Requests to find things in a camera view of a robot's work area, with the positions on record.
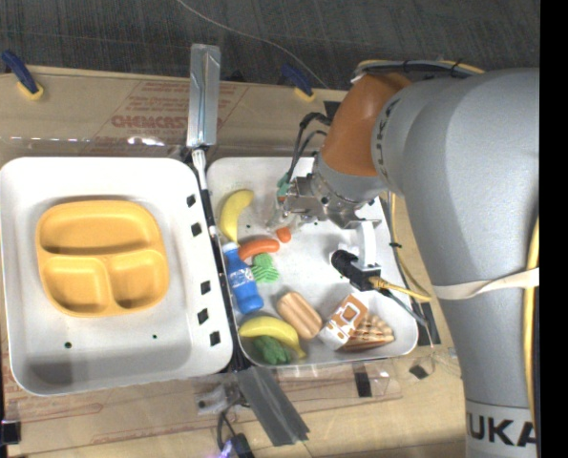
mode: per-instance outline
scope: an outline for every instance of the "white wire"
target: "white wire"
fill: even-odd
[[[210,24],[213,24],[214,26],[220,27],[226,31],[229,32],[233,32],[235,34],[241,35],[243,37],[247,37],[249,39],[254,39],[256,41],[260,41],[260,42],[264,42],[264,44],[268,44],[269,46],[273,46],[274,48],[285,52],[288,56],[292,57],[297,63],[299,63],[301,66],[303,66],[303,68],[305,68],[316,80],[318,80],[318,82],[326,89],[328,89],[328,85],[316,74],[314,73],[306,64],[305,62],[299,58],[296,54],[294,54],[293,52],[287,50],[286,48],[284,48],[283,46],[280,46],[279,44],[276,44],[272,41],[269,41],[267,39],[262,39],[261,37],[258,37],[256,35],[252,35],[252,34],[248,34],[246,32],[243,31],[238,31],[237,29],[233,29],[231,27],[225,26],[224,24],[221,24],[220,22],[211,19],[209,17],[207,17],[206,15],[203,15],[202,13],[200,13],[198,10],[193,9],[192,7],[190,7],[186,2],[184,2],[183,0],[175,0],[176,2],[178,2],[180,5],[182,5],[185,9],[187,9],[188,11],[194,13],[197,17],[200,17],[203,20],[206,20],[207,22],[209,22]]]

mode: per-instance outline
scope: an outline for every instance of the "white tray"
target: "white tray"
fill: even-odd
[[[79,318],[47,299],[37,269],[36,224],[53,205],[87,198],[134,201],[157,219],[170,285],[154,307]],[[197,236],[195,223],[201,227]],[[199,187],[184,164],[162,158],[15,159],[0,171],[0,230],[11,371],[27,391],[53,395],[186,379],[216,373],[230,361],[232,338]],[[201,294],[206,282],[209,291]],[[208,319],[200,323],[204,309]]]
[[[313,160],[303,157],[299,160],[295,174],[304,176],[310,172]],[[207,171],[207,183],[215,211],[216,220],[220,218],[223,201],[234,191],[250,189],[254,191],[252,204],[242,211],[239,219],[239,242],[258,238],[275,237],[266,230],[266,221],[270,218],[275,202],[276,183],[290,166],[290,159],[284,157],[229,157],[215,161]],[[382,267],[382,277],[388,281],[402,285],[402,278],[396,266],[394,255],[389,246],[389,228],[386,224],[383,209],[379,201],[372,206],[365,206],[359,217],[381,219],[375,229],[377,243],[377,262]],[[301,231],[293,235],[292,241],[282,243],[277,253],[273,253],[273,262],[281,274],[274,283],[260,283],[259,292],[264,299],[263,313],[277,316],[276,300],[284,293],[294,290],[301,293],[320,313],[325,321],[339,302],[353,293],[368,306],[368,310],[377,314],[393,329],[393,343],[362,352],[332,351],[318,339],[308,343],[302,342],[307,358],[296,365],[334,364],[337,362],[353,362],[379,358],[400,356],[412,351],[417,344],[417,324],[415,320],[394,301],[376,291],[359,292],[330,264],[328,255],[335,251],[339,244],[357,245],[354,231],[346,231],[330,221],[311,223],[303,226]],[[410,306],[407,295],[396,292],[406,305]],[[243,315],[235,313],[239,326]],[[240,338],[247,357],[255,364],[251,343]]]

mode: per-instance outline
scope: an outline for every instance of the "bottle cap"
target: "bottle cap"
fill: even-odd
[[[228,253],[229,251],[233,251],[234,249],[238,249],[239,246],[237,245],[236,242],[231,241],[231,242],[227,242],[223,247],[222,247],[222,252],[223,253]]]

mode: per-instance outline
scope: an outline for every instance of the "orange carrot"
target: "orange carrot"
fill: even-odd
[[[260,253],[275,253],[280,249],[280,242],[276,239],[256,239],[242,244],[239,248],[239,258],[246,260]]]
[[[292,240],[292,233],[290,232],[289,227],[280,227],[277,231],[275,231],[275,234],[277,234],[277,238],[281,242],[290,242]]]

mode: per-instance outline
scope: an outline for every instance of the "yellow plate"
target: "yellow plate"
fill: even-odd
[[[126,314],[157,304],[169,269],[156,219],[127,200],[87,200],[46,211],[35,232],[40,279],[62,312]]]

